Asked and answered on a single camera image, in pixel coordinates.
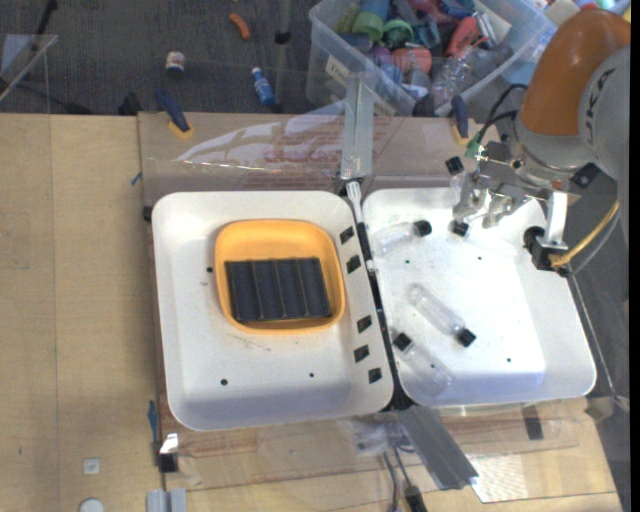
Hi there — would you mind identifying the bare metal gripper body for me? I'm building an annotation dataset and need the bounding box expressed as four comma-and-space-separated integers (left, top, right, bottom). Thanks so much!
468, 141, 585, 200

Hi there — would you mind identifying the clear plastic bottle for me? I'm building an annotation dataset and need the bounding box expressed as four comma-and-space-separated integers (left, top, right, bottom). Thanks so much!
450, 192, 494, 238
372, 219, 434, 259
444, 155, 474, 202
391, 331, 454, 399
406, 282, 478, 349

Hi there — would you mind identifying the white plastic tray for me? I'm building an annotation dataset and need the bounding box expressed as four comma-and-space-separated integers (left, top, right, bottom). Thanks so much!
360, 187, 598, 408
151, 189, 395, 433

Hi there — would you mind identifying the clear plastic storage bin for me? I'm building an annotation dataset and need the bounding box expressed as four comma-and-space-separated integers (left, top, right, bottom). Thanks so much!
306, 0, 560, 118

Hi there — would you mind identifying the orange bowl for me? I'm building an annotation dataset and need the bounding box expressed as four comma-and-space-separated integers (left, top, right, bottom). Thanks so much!
213, 218, 348, 333

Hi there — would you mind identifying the black ribbed square tray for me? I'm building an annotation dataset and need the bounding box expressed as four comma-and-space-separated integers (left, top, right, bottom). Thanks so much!
223, 256, 334, 324

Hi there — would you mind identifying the blue bottle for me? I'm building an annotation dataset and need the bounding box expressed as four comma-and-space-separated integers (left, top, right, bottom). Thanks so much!
250, 66, 277, 108

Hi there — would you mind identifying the orange toy sausage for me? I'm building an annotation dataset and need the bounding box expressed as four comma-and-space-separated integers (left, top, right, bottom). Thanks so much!
228, 12, 252, 42

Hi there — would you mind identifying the brown cardboard board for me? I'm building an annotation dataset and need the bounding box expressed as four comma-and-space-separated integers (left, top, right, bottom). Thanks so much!
137, 110, 621, 503

